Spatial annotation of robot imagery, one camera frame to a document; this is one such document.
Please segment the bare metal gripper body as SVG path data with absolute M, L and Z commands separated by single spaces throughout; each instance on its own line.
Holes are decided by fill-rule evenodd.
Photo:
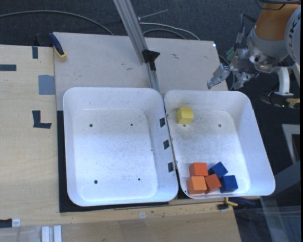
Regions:
M 246 48 L 232 47 L 229 50 L 229 68 L 238 73 L 272 73 L 281 61 L 281 49 L 266 47 L 260 50 L 256 46 Z

